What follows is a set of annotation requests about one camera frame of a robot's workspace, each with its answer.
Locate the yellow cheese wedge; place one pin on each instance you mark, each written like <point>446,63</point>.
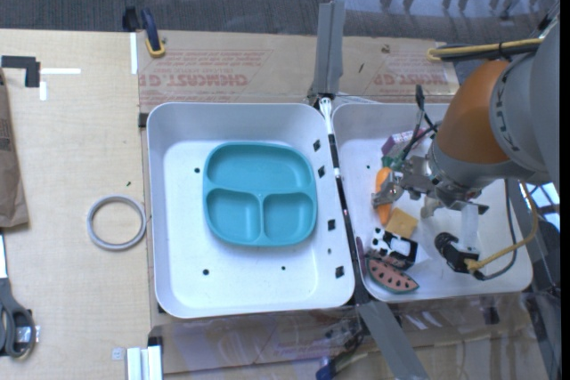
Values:
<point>402,222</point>

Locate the orange carrot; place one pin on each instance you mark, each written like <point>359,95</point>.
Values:
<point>383,214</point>

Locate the purple box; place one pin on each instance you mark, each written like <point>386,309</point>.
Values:
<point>398,141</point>

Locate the white plastic tray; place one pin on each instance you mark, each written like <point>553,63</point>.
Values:
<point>187,271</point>
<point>454,285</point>

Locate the black cylinder on white bracket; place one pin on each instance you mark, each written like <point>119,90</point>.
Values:
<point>456,251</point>

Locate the brown cardboard board red print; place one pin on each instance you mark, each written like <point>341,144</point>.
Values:
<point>267,67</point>

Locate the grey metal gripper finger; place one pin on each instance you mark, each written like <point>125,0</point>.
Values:
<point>382,196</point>
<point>396,180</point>

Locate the blue divided plate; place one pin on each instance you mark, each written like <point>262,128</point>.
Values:
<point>260,193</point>

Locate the grey scissors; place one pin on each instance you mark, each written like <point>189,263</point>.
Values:
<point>13,316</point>

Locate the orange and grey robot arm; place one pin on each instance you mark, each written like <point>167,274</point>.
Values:
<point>521,111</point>

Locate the white tape roll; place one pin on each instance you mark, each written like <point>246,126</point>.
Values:
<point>92,231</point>

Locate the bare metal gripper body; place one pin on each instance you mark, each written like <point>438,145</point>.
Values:
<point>420,175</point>

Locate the black and white carton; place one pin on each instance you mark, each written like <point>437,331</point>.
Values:
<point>394,249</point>

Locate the thin black and white rod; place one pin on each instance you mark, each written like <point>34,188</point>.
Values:
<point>336,167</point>

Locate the brown paper bag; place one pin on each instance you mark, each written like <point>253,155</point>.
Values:
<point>11,173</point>

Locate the pink watermelon slice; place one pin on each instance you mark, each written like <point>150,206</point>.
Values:
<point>392,278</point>

